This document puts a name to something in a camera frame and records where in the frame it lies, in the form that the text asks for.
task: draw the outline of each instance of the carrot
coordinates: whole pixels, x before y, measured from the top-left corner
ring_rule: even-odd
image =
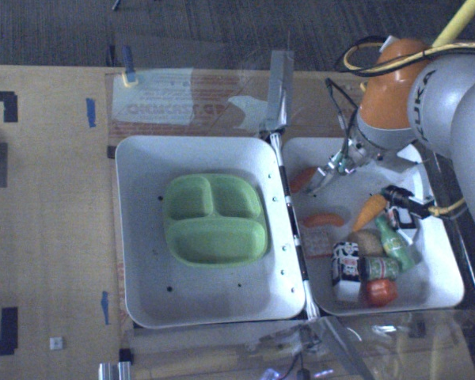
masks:
[[[292,179],[292,181],[289,183],[291,192],[295,194],[300,191],[305,184],[308,184],[315,172],[317,172],[317,166],[306,168],[300,174],[294,177],[294,179]]]
[[[313,228],[314,226],[320,225],[342,226],[345,224],[345,220],[333,212],[321,212],[305,218],[302,224],[306,228]]]
[[[354,226],[351,228],[352,232],[356,232],[363,228],[366,224],[372,221],[378,214],[380,214],[387,205],[387,200],[381,194],[373,194],[366,200],[361,211],[355,219]]]

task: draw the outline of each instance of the green plate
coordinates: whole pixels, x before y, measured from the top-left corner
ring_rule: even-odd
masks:
[[[178,177],[164,195],[165,239],[191,266],[249,264],[268,250],[268,230],[257,191],[233,175]]]

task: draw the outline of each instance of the green can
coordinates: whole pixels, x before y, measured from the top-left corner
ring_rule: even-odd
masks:
[[[399,263],[392,257],[364,257],[363,274],[366,280],[391,279],[399,276]]]

